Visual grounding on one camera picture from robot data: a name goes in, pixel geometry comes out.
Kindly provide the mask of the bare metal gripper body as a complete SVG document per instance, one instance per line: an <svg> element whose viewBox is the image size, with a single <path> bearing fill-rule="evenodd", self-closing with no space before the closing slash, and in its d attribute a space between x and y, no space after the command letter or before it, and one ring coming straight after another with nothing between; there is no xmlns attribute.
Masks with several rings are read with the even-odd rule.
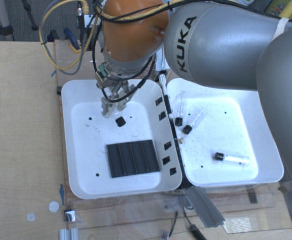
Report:
<svg viewBox="0 0 292 240"><path fill-rule="evenodd" d="M136 86L129 85L128 81L138 78L147 72ZM152 74L152 63L147 62L136 73L131 74L122 68L116 68L106 62L96 67L97 87L101 89L105 99L127 99L141 88Z"/></svg>

